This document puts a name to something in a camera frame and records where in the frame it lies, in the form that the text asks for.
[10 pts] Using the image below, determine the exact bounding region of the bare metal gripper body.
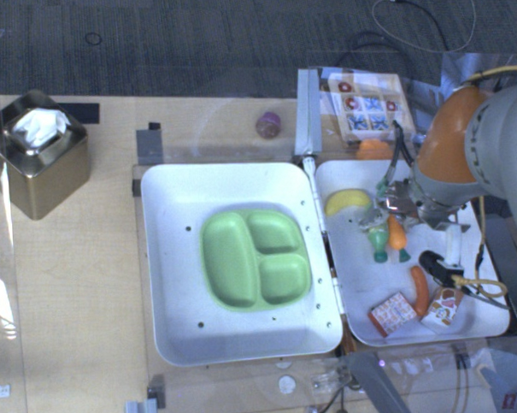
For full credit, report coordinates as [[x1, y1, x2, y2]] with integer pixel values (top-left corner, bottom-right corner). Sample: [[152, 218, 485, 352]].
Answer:
[[375, 178, 419, 223]]

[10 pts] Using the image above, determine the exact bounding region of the green bottle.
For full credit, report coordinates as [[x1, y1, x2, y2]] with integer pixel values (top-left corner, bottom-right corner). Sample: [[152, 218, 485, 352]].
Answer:
[[367, 227, 392, 265]]

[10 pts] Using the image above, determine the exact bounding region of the orange carrot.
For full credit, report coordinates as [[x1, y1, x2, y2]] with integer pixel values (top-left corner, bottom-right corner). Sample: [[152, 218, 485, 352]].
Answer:
[[386, 213, 412, 264]]

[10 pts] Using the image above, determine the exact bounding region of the yellow banana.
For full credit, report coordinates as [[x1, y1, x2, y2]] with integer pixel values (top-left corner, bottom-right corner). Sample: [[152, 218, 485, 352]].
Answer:
[[324, 187, 374, 218]]

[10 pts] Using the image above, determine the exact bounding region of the orange toy food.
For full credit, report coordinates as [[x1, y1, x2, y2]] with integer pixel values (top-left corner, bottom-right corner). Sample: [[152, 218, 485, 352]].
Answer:
[[355, 138, 395, 162]]

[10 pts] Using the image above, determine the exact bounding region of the white plastic tray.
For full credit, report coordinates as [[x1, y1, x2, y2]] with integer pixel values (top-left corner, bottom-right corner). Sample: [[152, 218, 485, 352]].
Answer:
[[138, 156, 345, 369], [314, 151, 513, 351]]

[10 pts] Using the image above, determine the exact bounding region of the orange sausage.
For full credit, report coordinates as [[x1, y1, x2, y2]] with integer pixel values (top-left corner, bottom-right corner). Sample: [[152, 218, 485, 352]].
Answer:
[[409, 264, 432, 319]]

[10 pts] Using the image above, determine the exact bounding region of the wooden noughts and crosses board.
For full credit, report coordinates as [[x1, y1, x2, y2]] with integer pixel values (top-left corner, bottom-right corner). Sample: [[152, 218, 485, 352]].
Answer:
[[326, 71, 418, 145]]

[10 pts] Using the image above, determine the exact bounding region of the orange and white carton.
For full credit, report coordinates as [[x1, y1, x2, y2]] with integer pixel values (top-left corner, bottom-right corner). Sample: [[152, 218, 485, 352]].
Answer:
[[366, 291, 420, 339]]

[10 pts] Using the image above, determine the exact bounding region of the white carton with brown patches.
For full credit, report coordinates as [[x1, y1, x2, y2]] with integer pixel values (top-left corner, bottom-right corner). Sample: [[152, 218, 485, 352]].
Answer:
[[418, 285, 467, 329]]

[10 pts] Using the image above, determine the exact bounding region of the green divided plate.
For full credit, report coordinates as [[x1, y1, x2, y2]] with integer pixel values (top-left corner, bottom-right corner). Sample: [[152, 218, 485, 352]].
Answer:
[[198, 206, 314, 314]]

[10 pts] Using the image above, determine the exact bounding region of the gold tissue box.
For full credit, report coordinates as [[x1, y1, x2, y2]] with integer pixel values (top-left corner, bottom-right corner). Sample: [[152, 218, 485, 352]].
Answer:
[[0, 86, 94, 223]]

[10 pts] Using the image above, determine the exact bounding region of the white tissue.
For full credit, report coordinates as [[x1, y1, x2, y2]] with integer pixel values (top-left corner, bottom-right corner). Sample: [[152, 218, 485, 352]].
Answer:
[[9, 106, 73, 150]]

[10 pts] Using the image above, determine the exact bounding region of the black cylinder on white bracket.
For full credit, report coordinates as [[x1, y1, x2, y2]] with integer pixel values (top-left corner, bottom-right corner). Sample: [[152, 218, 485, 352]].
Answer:
[[416, 223, 467, 290]]

